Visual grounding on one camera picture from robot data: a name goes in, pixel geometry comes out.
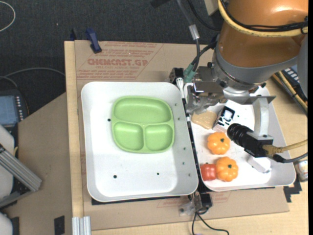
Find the dark gray floor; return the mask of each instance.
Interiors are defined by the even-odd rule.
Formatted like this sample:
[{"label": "dark gray floor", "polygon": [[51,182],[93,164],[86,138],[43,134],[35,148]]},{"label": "dark gray floor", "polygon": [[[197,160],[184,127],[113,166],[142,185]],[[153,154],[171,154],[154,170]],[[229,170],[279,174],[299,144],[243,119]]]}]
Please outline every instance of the dark gray floor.
[{"label": "dark gray floor", "polygon": [[[81,38],[92,27],[98,39],[154,43],[192,44],[188,23],[175,0],[154,8],[153,0],[0,0],[12,5],[16,20],[0,32],[0,76],[26,68],[47,67],[64,72],[64,41],[72,28]],[[186,0],[182,0],[190,12]],[[210,22],[204,0],[192,0],[196,10]],[[0,4],[0,29],[12,19],[8,6]],[[196,19],[201,36],[207,44],[215,31]],[[219,16],[213,21],[220,25]],[[65,91],[65,79],[50,71],[31,71],[12,78],[24,93],[30,113],[38,110]],[[0,80],[0,90],[13,88]]]}]

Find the green plate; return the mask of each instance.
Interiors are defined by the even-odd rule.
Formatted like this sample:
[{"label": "green plate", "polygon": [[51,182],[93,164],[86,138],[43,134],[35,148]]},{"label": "green plate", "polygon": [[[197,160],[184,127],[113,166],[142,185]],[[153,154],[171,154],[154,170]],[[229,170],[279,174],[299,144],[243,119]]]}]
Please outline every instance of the green plate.
[{"label": "green plate", "polygon": [[114,141],[125,151],[155,153],[173,145],[173,113],[161,99],[121,97],[113,104],[111,122]]}]

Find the table surface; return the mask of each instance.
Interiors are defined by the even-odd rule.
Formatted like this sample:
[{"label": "table surface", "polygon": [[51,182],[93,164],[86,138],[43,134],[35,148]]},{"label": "table surface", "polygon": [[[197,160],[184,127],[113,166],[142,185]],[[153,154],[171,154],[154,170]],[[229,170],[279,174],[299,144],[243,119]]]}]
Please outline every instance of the table surface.
[{"label": "table surface", "polygon": [[[75,44],[65,42],[65,66],[67,76],[67,113],[69,128],[69,152],[72,191],[72,212],[74,217],[84,216],[82,177],[80,165],[79,123],[77,116],[77,87],[75,68]],[[276,95],[273,105],[287,145],[307,139],[307,117],[302,110],[272,79],[267,81],[267,89],[271,95]],[[303,146],[291,151],[296,157],[307,151]],[[211,219],[208,224],[214,228],[226,229],[231,235],[254,234],[309,234],[308,182],[301,182],[300,194],[291,196],[289,212],[253,215],[233,218]],[[92,231],[93,235],[123,235],[123,234],[191,234],[191,222],[179,222],[162,225],[149,225],[130,228],[118,228]],[[196,234],[226,234],[208,229],[201,221],[195,222]]]}]

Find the white tray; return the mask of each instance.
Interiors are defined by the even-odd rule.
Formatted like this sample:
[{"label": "white tray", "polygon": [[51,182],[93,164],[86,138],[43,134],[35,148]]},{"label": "white tray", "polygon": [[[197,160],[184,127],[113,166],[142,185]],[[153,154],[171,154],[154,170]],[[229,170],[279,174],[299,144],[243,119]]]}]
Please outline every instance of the white tray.
[{"label": "white tray", "polygon": [[[121,150],[114,142],[113,103],[122,96],[150,96],[169,104],[174,116],[173,146],[161,153]],[[90,82],[81,92],[86,144],[87,186],[100,202],[189,195],[198,176],[179,90],[165,83]]]},{"label": "white tray", "polygon": [[[269,95],[266,88],[259,88],[256,94],[263,96]],[[254,129],[254,111],[252,105],[240,105],[233,101],[228,101],[226,104],[218,104],[209,107],[208,110],[218,113],[224,106],[229,107],[235,111],[232,123],[239,123],[245,125],[251,130]],[[213,164],[220,157],[228,156],[237,162],[239,167],[238,177],[231,182],[224,182],[222,180],[204,181],[204,184],[213,191],[237,190],[247,188],[267,188],[276,186],[291,185],[295,180],[295,170],[293,163],[282,164],[274,160],[271,162],[271,171],[268,173],[261,173],[254,169],[247,163],[249,154],[244,149],[236,145],[233,141],[230,144],[230,149],[224,155],[212,154],[206,146],[206,139],[213,130],[206,130],[203,127],[192,123],[192,131],[195,139],[195,147],[199,164]],[[281,147],[286,146],[276,113],[272,104],[269,104],[269,128],[268,134],[274,137],[273,145]],[[289,159],[289,151],[281,153],[281,156]]]}]

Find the red tomato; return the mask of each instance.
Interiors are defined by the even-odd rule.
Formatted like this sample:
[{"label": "red tomato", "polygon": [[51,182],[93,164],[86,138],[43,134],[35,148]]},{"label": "red tomato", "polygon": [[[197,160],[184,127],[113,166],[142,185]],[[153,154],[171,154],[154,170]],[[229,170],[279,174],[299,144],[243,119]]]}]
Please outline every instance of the red tomato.
[{"label": "red tomato", "polygon": [[216,165],[203,164],[200,166],[201,176],[204,181],[216,179]]}]

